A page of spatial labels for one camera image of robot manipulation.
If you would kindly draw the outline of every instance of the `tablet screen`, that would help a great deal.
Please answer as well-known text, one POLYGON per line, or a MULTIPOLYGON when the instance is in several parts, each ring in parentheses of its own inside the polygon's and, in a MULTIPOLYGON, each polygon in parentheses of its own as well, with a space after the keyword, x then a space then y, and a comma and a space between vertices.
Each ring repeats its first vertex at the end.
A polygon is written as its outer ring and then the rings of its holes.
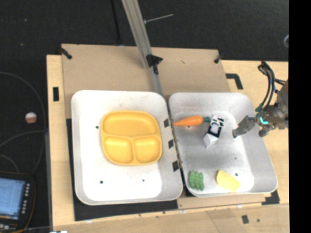
POLYGON ((18 220, 25 183, 0 178, 0 218, 18 220))

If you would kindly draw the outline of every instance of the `yellow plate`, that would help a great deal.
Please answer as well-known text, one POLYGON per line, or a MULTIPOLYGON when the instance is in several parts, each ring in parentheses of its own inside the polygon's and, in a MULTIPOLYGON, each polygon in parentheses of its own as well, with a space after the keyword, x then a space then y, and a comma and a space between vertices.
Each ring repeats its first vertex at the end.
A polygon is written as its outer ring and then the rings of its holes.
POLYGON ((113 111, 101 122, 102 146, 109 161, 137 166, 158 161, 162 140, 157 120, 143 111, 113 111))

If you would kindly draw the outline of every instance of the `black mat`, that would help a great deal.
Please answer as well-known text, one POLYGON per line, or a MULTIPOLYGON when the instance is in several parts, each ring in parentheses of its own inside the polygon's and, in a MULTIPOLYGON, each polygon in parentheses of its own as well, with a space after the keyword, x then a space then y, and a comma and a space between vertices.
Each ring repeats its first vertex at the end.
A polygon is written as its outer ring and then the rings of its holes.
POLYGON ((76 196, 74 191, 74 173, 73 173, 73 157, 72 157, 72 127, 71 119, 66 120, 68 145, 70 155, 70 169, 73 187, 73 204, 75 220, 86 220, 107 216, 118 216, 128 214, 140 214, 146 212, 161 212, 167 210, 178 209, 177 200, 163 202, 146 202, 146 203, 130 203, 118 205, 86 205, 83 204, 76 196))

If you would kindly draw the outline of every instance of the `toy carrot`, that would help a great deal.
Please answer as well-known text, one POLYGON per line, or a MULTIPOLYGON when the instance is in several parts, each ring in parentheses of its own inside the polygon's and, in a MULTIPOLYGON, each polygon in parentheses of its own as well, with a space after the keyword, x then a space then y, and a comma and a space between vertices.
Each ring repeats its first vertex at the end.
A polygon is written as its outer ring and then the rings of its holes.
POLYGON ((181 119, 175 123, 173 123, 174 126, 197 126, 201 125, 203 122, 210 122, 209 117, 202 117, 202 116, 190 116, 186 117, 184 119, 181 119))

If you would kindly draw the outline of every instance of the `black cable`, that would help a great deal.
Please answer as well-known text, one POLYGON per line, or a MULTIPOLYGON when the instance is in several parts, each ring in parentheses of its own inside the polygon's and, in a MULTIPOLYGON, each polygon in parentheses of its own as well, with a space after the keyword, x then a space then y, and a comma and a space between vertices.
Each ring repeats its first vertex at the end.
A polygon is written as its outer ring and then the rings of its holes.
POLYGON ((264 97, 264 99, 261 103, 262 106, 264 106, 265 102, 267 101, 269 94, 270 94, 270 90, 271 90, 271 82, 270 82, 271 77, 270 77, 269 73, 267 73, 263 68, 264 68, 264 65, 261 63, 261 65, 258 66, 258 70, 268 77, 268 89, 267 89, 266 96, 264 97))
POLYGON ((272 100, 272 97, 273 97, 273 93, 274 93, 274 91, 275 91, 275 85, 274 85, 274 78, 273 78, 273 72, 272 72, 272 74, 270 75, 270 76, 272 76, 271 77, 271 91, 270 91, 270 97, 269 97, 269 100, 268 100, 268 102, 267 102, 267 104, 266 104, 266 106, 263 108, 264 110, 266 110, 267 108, 268 108, 268 106, 270 105, 270 102, 271 102, 271 100, 272 100))
POLYGON ((114 19, 115 27, 116 27, 117 43, 120 44, 121 43, 121 34, 120 34, 119 22, 118 22, 118 18, 117 18, 117 13, 116 13, 114 1, 110 0, 110 4, 111 4, 113 19, 114 19))
POLYGON ((3 155, 3 154, 0 154, 0 157, 4 158, 4 159, 7 159, 9 162, 11 162, 13 164, 13 166, 15 167, 16 169, 16 172, 19 173, 19 168, 18 166, 16 165, 16 163, 9 157, 3 155))
MULTIPOLYGON (((259 69, 260 72, 262 72, 263 75, 267 76, 266 72, 264 72, 261 67, 267 67, 269 70, 272 71, 270 66, 266 62, 262 61, 261 65, 258 66, 258 69, 259 69)), ((284 85, 286 83, 285 80, 280 80, 280 79, 277 79, 276 77, 273 78, 273 81, 275 81, 275 82, 277 82, 278 84, 281 84, 281 85, 284 85)))
POLYGON ((38 169, 38 166, 40 164, 40 161, 41 161, 41 158, 42 158, 42 155, 43 155, 43 150, 44 150, 44 146, 45 146, 45 137, 46 137, 46 127, 47 127, 47 122, 46 122, 46 115, 45 115, 45 108, 44 108, 44 105, 43 105, 43 102, 41 100, 41 97, 39 96, 39 94, 37 93, 37 91, 33 88, 33 86, 26 80, 24 80, 23 78, 19 77, 18 75, 15 75, 13 73, 9 73, 9 72, 2 72, 0 71, 0 74, 1 75, 6 75, 6 76, 11 76, 11 77, 14 77, 22 82, 24 82, 27 86, 29 86, 31 88, 31 90, 34 92, 34 94, 36 95, 36 97, 38 98, 39 102, 40 102, 40 106, 41 106, 41 110, 42 110, 42 116, 43 116, 43 141, 42 141, 42 146, 41 146, 41 149, 40 149, 40 153, 39 153, 39 158, 37 160, 37 163, 35 164, 35 168, 34 170, 32 171, 32 174, 34 175, 35 172, 37 171, 38 169))
POLYGON ((2 146, 4 146, 5 144, 7 144, 8 142, 14 140, 15 138, 18 138, 18 137, 21 137, 21 136, 24 136, 24 135, 27 135, 27 134, 42 133, 42 132, 44 132, 44 130, 35 130, 35 131, 29 131, 29 132, 17 134, 17 135, 15 135, 15 136, 10 137, 10 138, 7 139, 6 141, 2 142, 2 143, 0 144, 0 148, 1 148, 2 146))

